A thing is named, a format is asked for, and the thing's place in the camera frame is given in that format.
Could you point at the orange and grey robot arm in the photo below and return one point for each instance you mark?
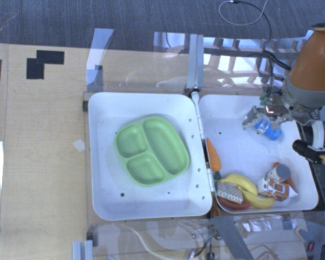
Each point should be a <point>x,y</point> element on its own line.
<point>308,64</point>

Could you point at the white plastic tray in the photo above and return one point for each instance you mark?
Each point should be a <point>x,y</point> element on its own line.
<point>241,150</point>
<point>111,199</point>

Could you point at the white bottle with grey cap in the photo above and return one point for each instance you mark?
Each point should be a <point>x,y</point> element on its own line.
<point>281,171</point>

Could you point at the brown and white carton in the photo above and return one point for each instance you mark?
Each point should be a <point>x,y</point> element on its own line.
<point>279,189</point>

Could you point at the thin black and white rod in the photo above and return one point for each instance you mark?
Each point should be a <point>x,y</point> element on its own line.
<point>200,118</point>

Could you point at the yellow banana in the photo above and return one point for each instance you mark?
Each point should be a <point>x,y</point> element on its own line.
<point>242,181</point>
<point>260,201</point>

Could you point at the black cylinder on white bracket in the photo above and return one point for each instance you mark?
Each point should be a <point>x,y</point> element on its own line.
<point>307,149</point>

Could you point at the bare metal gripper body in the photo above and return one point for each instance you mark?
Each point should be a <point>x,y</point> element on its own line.
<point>276,106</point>

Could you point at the orange carrot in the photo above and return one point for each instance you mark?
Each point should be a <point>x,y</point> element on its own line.
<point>214,156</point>

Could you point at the red sausage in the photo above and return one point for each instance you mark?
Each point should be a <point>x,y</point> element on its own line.
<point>233,206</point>

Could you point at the blue plastic bottle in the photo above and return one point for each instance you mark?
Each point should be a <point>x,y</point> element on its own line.
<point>270,132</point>

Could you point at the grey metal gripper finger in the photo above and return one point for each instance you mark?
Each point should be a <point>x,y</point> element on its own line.
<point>280,120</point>
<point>252,116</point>

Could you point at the green divided plate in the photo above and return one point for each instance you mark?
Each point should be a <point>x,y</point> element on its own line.
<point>159,142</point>

